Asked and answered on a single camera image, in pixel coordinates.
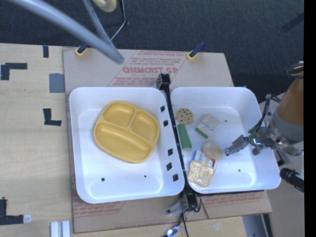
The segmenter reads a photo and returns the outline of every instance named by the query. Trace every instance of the round beige object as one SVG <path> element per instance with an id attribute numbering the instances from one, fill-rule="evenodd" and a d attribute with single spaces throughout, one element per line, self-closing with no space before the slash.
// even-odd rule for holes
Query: round beige object
<path id="1" fill-rule="evenodd" d="M 214 142 L 208 141 L 202 145 L 202 152 L 210 159 L 219 159 L 222 157 L 221 148 Z"/>

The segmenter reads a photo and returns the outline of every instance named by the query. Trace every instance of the wooden surface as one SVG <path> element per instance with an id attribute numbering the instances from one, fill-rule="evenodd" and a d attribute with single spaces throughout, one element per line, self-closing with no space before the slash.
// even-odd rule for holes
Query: wooden surface
<path id="1" fill-rule="evenodd" d="M 63 74 L 62 47 L 0 44 L 0 64 L 27 63 L 27 70 L 10 70 L 0 80 L 0 197 L 7 215 L 30 214 L 32 222 L 0 226 L 0 237 L 49 236 L 49 224 L 72 225 L 71 181 L 64 93 L 49 92 L 49 74 Z M 44 125 L 43 109 L 61 126 Z M 212 224 L 217 223 L 218 230 Z M 171 226 L 157 225 L 72 236 L 163 236 Z M 188 222 L 190 237 L 245 237 L 241 217 Z M 177 236 L 186 236 L 182 231 Z"/>

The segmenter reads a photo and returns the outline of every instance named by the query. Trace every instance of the white tray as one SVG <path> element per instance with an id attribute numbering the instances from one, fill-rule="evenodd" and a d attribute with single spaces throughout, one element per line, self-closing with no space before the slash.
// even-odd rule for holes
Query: white tray
<path id="1" fill-rule="evenodd" d="M 145 162 L 117 159 L 94 142 L 93 128 L 102 110 L 119 100 L 144 109 L 160 124 L 158 142 Z M 102 203 L 173 196 L 183 190 L 183 171 L 162 92 L 150 87 L 77 88 L 70 95 L 70 114 L 76 186 L 81 199 Z"/>
<path id="2" fill-rule="evenodd" d="M 180 108 L 193 112 L 194 122 L 186 125 L 192 150 L 183 150 L 186 171 L 194 150 L 201 150 L 205 141 L 218 144 L 223 156 L 218 160 L 214 176 L 208 187 L 190 183 L 198 193 L 228 193 L 274 189 L 280 184 L 279 168 L 271 149 L 264 149 L 259 155 L 252 154 L 253 147 L 226 156 L 225 148 L 240 135 L 248 136 L 261 118 L 261 112 L 254 94 L 243 87 L 180 87 L 171 93 L 174 114 Z M 195 127 L 210 114 L 219 121 L 208 139 L 195 131 Z"/>

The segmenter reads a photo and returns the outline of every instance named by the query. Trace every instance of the black fabric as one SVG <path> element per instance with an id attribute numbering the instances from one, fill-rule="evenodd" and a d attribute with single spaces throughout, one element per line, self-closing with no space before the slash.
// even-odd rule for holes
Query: black fabric
<path id="1" fill-rule="evenodd" d="M 81 0 L 45 0 L 91 31 Z M 304 0 L 124 0 L 129 25 L 115 37 L 120 49 L 221 52 L 235 86 L 258 101 L 286 91 L 285 67 L 304 57 Z M 120 8 L 95 8 L 111 37 L 122 23 Z M 24 9 L 0 0 L 0 42 L 79 46 L 81 41 Z"/>

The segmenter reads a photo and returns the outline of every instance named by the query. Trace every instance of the cardboard sheet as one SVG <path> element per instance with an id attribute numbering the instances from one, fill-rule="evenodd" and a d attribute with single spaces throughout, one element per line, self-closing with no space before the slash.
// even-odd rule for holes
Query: cardboard sheet
<path id="1" fill-rule="evenodd" d="M 69 95 L 78 87 L 151 87 L 160 73 L 171 77 L 170 90 L 180 86 L 234 86 L 222 53 L 199 53 L 194 60 L 186 52 L 154 50 L 119 50 L 125 62 L 116 64 L 95 49 L 82 57 L 75 48 L 64 49 L 65 92 L 69 154 L 72 180 L 74 232 L 130 228 L 177 223 L 178 218 L 166 216 L 165 209 L 178 196 L 149 198 L 102 204 L 87 204 L 76 193 L 72 150 Z M 186 215 L 188 221 L 232 217 L 271 212 L 265 191 L 201 197 L 199 213 Z"/>

